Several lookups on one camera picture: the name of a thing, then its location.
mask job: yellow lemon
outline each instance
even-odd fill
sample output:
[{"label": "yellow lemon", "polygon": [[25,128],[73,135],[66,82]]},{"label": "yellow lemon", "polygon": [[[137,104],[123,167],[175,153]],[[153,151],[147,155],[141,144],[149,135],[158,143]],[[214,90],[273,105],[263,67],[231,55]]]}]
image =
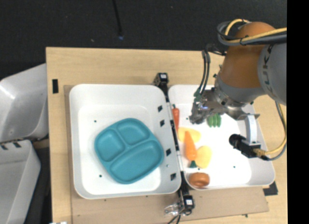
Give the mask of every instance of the yellow lemon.
[{"label": "yellow lemon", "polygon": [[201,139],[201,133],[195,129],[179,127],[178,128],[178,139],[184,142],[184,134],[186,131],[190,132],[190,135],[194,142],[198,142]]},{"label": "yellow lemon", "polygon": [[197,150],[197,157],[195,163],[199,168],[206,168],[211,161],[212,151],[208,146],[202,146]]}]

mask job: black cable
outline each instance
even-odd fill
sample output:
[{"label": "black cable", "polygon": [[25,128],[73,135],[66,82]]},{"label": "black cable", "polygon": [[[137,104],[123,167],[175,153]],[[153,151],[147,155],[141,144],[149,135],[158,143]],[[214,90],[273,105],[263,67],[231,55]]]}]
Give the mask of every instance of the black cable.
[{"label": "black cable", "polygon": [[203,70],[202,81],[201,81],[201,84],[200,84],[199,87],[198,87],[198,90],[201,90],[201,88],[202,88],[202,86],[203,86],[203,83],[204,83],[204,81],[205,81],[205,76],[206,76],[206,53],[205,53],[204,50],[202,51],[202,55],[203,55],[203,60],[204,60],[204,70]]},{"label": "black cable", "polygon": [[209,49],[208,51],[212,52],[214,54],[217,54],[217,55],[221,55],[221,56],[225,56],[226,55],[225,50],[220,51],[215,44],[212,44],[211,50]]},{"label": "black cable", "polygon": [[119,39],[123,39],[124,35],[123,35],[123,31],[122,31],[122,26],[121,26],[121,22],[120,22],[120,16],[119,16],[116,0],[112,0],[112,5],[114,7],[115,16],[116,16],[117,25],[118,25],[118,37],[119,37]]},{"label": "black cable", "polygon": [[203,86],[202,91],[200,93],[201,95],[204,93],[205,88],[207,86],[209,71],[210,71],[210,62],[211,62],[211,57],[209,56],[208,51],[205,51],[205,53],[206,53],[207,72],[206,72],[206,79],[205,79],[205,82],[204,82],[204,86]]},{"label": "black cable", "polygon": [[179,215],[176,215],[173,219],[171,219],[171,220],[169,221],[169,223],[168,223],[168,224],[173,223],[173,221],[174,221],[177,217],[178,217],[178,219],[177,219],[176,224],[178,224],[178,223],[179,223],[179,221],[180,221],[181,213],[179,213]]}]

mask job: toy vegetable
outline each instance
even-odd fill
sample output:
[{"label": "toy vegetable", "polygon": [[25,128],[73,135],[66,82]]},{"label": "toy vegetable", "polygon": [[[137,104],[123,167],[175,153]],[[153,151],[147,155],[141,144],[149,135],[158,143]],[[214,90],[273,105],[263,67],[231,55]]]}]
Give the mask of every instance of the toy vegetable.
[{"label": "toy vegetable", "polygon": [[179,115],[180,115],[180,112],[179,112],[179,109],[176,108],[175,105],[173,105],[173,107],[174,107],[174,108],[172,109],[172,112],[173,112],[174,124],[175,124],[176,132],[178,133]]},{"label": "toy vegetable", "polygon": [[208,146],[199,147],[197,150],[197,158],[195,159],[196,165],[199,168],[206,168],[208,167],[211,161],[212,151],[211,148]]},{"label": "toy vegetable", "polygon": [[205,186],[209,185],[210,178],[207,173],[195,172],[189,177],[189,183],[196,188],[203,189]]},{"label": "toy vegetable", "polygon": [[207,118],[207,124],[209,127],[220,127],[221,126],[221,115],[215,113]]},{"label": "toy vegetable", "polygon": [[197,149],[189,131],[184,134],[185,156],[191,161],[190,168],[196,168]]},{"label": "toy vegetable", "polygon": [[197,131],[195,129],[188,128],[188,127],[179,127],[177,135],[178,135],[178,139],[180,141],[184,142],[184,134],[185,134],[186,131],[190,132],[190,135],[191,135],[194,143],[200,141],[202,134],[199,131]]}]

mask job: yellow cable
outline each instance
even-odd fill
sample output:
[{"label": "yellow cable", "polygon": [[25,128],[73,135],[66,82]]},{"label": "yellow cable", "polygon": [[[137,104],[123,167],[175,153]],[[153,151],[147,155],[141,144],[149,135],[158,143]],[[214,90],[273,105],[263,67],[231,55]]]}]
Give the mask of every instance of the yellow cable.
[{"label": "yellow cable", "polygon": [[[235,19],[235,20],[233,20],[227,26],[226,31],[225,31],[225,35],[228,35],[231,27],[234,24],[238,23],[238,22],[246,22],[246,23],[248,23],[249,21],[248,20],[243,20],[243,19]],[[256,34],[254,36],[249,36],[249,37],[244,37],[244,38],[240,38],[240,39],[236,39],[236,40],[231,40],[231,41],[228,41],[228,42],[229,43],[237,43],[237,42],[240,43],[240,42],[245,42],[245,41],[248,41],[248,40],[254,40],[254,39],[262,38],[262,37],[265,37],[265,36],[270,36],[270,35],[274,35],[274,34],[277,34],[277,33],[286,32],[286,31],[287,31],[287,28],[279,28],[279,29],[275,29],[275,30],[268,31],[268,32],[265,32],[265,33]]]},{"label": "yellow cable", "polygon": [[231,27],[234,26],[234,24],[236,24],[236,23],[238,23],[238,22],[249,23],[250,21],[248,21],[248,20],[243,20],[243,19],[235,19],[235,20],[231,21],[231,22],[229,23],[229,25],[227,26],[226,30],[225,30],[225,35],[228,35],[228,33],[229,33]]},{"label": "yellow cable", "polygon": [[265,155],[269,155],[269,154],[274,154],[274,153],[280,152],[280,151],[283,149],[283,147],[285,146],[285,144],[286,144],[286,138],[287,138],[287,134],[286,134],[286,122],[285,122],[285,119],[284,119],[284,116],[283,116],[283,112],[282,112],[282,109],[281,109],[281,105],[279,104],[278,106],[279,106],[279,110],[280,110],[281,115],[282,115],[282,118],[283,118],[283,127],[284,127],[284,133],[285,133],[284,139],[283,139],[282,144],[281,144],[278,148],[273,149],[273,150],[271,150],[271,151],[265,152]]},{"label": "yellow cable", "polygon": [[258,157],[281,152],[282,149],[284,148],[285,144],[287,143],[287,127],[286,127],[286,122],[285,122],[285,118],[284,118],[284,115],[283,115],[283,112],[282,112],[281,105],[278,104],[278,107],[279,107],[279,112],[280,112],[280,114],[282,116],[282,124],[283,124],[283,128],[284,128],[284,133],[285,133],[283,142],[281,143],[281,145],[278,148],[270,150],[270,151],[265,151],[265,150],[262,150],[262,149],[253,149],[253,151],[256,153],[256,155]]}]

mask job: cable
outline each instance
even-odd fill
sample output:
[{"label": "cable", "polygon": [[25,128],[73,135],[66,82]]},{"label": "cable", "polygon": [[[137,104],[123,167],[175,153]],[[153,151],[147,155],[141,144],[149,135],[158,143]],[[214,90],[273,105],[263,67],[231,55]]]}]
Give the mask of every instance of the cable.
[{"label": "cable", "polygon": [[[280,117],[282,125],[283,125],[284,139],[283,139],[281,145],[278,148],[270,150],[270,151],[265,151],[265,150],[262,150],[262,149],[253,149],[253,151],[257,154],[257,156],[262,158],[262,159],[264,159],[264,160],[275,160],[275,159],[278,159],[279,157],[281,157],[281,155],[283,155],[283,153],[284,153],[284,151],[285,151],[285,149],[287,147],[287,126],[286,126],[286,121],[285,121],[285,118],[284,118],[284,115],[283,115],[283,111],[282,111],[281,105],[278,102],[275,102],[275,103],[276,103],[276,108],[277,108],[279,117]],[[266,156],[266,155],[275,154],[275,153],[278,153],[278,152],[280,152],[280,153],[276,157],[274,157],[274,158],[269,158],[269,157]]]},{"label": "cable", "polygon": [[207,86],[207,82],[208,82],[208,77],[209,77],[209,71],[210,71],[210,63],[211,63],[211,57],[209,56],[208,51],[206,51],[206,63],[207,63],[207,71],[206,71],[206,78],[205,78],[205,82],[201,91],[201,95],[204,93],[205,88]]},{"label": "cable", "polygon": [[220,23],[217,27],[217,33],[218,33],[218,39],[222,44],[228,46],[235,46],[240,44],[247,45],[247,44],[282,43],[286,41],[287,28],[275,29],[272,31],[260,33],[253,36],[247,36],[243,38],[236,38],[233,36],[229,36],[228,33],[230,29],[236,23],[242,23],[244,25],[250,23],[250,21],[243,19],[235,19],[231,22]]},{"label": "cable", "polygon": [[201,90],[201,88],[203,86],[203,83],[205,81],[205,76],[206,76],[206,53],[205,53],[204,50],[202,51],[202,55],[203,55],[203,60],[204,60],[204,70],[203,70],[203,77],[202,77],[201,84],[198,87],[198,92],[200,92],[200,90]]},{"label": "cable", "polygon": [[225,56],[226,55],[226,51],[225,50],[219,50],[218,47],[215,44],[207,44],[206,45],[207,51],[220,55],[220,56]]},{"label": "cable", "polygon": [[181,213],[179,213],[179,215],[176,215],[173,219],[171,219],[171,220],[169,221],[169,223],[168,223],[168,224],[173,223],[173,221],[174,221],[177,217],[178,217],[178,219],[177,219],[176,224],[178,224],[178,223],[179,223],[179,221],[180,221],[180,218],[181,218]]}]

